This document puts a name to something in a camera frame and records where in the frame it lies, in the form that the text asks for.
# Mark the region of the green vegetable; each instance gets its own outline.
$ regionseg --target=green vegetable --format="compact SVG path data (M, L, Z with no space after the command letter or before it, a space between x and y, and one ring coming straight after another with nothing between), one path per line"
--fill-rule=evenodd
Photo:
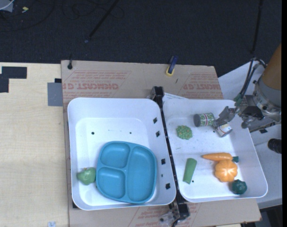
M192 137L192 131L190 127L185 125L179 125L176 129L177 136L183 140L188 140Z
M197 165L197 161L193 158L187 158L186 165L185 165L185 171L183 175L183 181L190 184L191 178L194 174L195 168Z
M82 172L77 173L77 179L84 185L93 183L96 179L96 169L94 167L83 168Z
M234 180L232 183L232 191L235 194L243 194L247 190L246 182L243 182L239 179Z

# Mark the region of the white tray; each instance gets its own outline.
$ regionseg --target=white tray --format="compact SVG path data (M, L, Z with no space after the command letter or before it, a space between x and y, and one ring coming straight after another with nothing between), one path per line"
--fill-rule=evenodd
M229 122L233 130L222 138L211 126L194 125L194 114L213 113L217 119L226 106L234 108L234 105L232 100L170 99L164 102L167 134L180 193L189 202L260 198L267 193L267 182L251 135L248 129L242 129L242 119L238 115ZM179 125L190 127L193 137L189 140L179 138L176 133ZM216 162L201 157L214 152L239 156L238 175L235 179L246 182L248 190L244 194L236 195L230 190L229 183L220 182L214 175ZM194 182L187 184L183 182L183 174L189 157L197 160L197 166L192 178Z
M71 183L74 203L83 210L167 205L176 196L160 108L150 99L75 98L68 105ZM127 141L146 146L157 159L157 182L152 198L140 204L103 196L96 182L83 185L77 172L96 167L102 146Z

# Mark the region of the blue divided plate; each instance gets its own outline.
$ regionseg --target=blue divided plate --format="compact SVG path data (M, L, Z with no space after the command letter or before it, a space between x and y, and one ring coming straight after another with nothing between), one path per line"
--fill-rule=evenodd
M125 141L111 141L102 147L96 184L105 197L129 203L147 202L153 196L156 179L156 157L149 148Z

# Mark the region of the carrot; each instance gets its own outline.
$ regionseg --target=carrot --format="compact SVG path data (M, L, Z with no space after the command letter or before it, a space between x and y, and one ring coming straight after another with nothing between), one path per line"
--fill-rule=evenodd
M221 160L232 160L234 162L239 161L239 157L233 157L231 154L226 152L218 152L218 153L209 153L202 155L204 159L212 160L212 161L221 161Z

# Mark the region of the black pole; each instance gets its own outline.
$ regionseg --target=black pole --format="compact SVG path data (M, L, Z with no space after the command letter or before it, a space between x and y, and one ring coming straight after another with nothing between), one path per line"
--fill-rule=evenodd
M258 18L257 18L257 25L256 25L256 31L255 31L255 37L254 37L254 40L253 40L251 53L254 53L255 49L256 49L256 44L257 44L257 39L258 39L258 32L259 32L259 25L260 25L260 19L261 19L262 6L263 6L263 0L260 0L260 2L259 2L259 12L258 12Z
M106 19L106 17L109 16L109 14L111 13L111 11L114 9L114 7L116 6L116 4L119 2L119 0L115 0L115 2L111 5L111 7L109 8L109 10L107 10L107 12L105 13L105 15L103 16L103 18L99 21L99 23L96 25L96 27L93 29L93 31L90 33L90 35L88 36L87 40L85 40L85 43L89 42L93 36L93 34L97 31L97 29L101 26L101 24L104 22L104 20Z

